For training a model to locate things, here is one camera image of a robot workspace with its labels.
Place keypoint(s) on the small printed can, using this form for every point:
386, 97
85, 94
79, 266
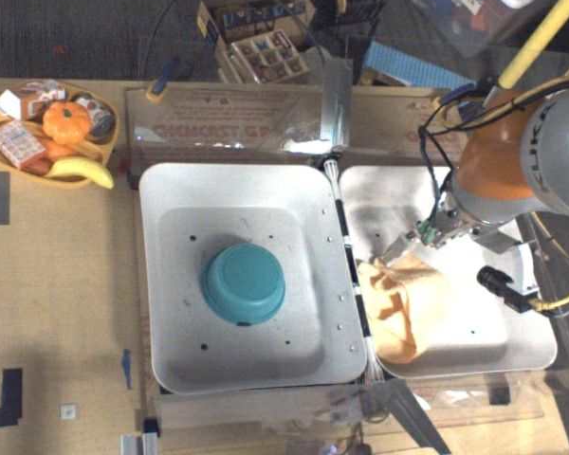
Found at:
97, 112

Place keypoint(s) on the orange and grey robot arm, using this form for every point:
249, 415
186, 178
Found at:
498, 159

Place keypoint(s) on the orange pumpkin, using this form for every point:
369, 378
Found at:
66, 122

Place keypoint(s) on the red and white packet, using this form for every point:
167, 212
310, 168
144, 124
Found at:
16, 144

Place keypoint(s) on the yellow banana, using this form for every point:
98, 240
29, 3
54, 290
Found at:
83, 168

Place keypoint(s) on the orange cloth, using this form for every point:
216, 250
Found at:
408, 301

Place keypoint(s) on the teal bowl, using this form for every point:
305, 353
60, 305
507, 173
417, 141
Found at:
244, 285

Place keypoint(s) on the brown printed box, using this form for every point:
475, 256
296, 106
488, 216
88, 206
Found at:
40, 97

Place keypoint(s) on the white carton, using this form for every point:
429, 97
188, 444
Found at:
7, 103

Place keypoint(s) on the brown cardboard board red print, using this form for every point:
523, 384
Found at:
227, 126

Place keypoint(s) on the orange carrot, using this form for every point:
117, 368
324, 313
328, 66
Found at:
57, 151

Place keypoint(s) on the white plastic tray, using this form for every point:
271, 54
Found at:
460, 311
246, 197

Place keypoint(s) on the black cylinder on white bracket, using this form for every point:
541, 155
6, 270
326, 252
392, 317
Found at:
495, 281

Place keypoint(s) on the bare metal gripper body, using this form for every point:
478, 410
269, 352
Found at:
460, 228

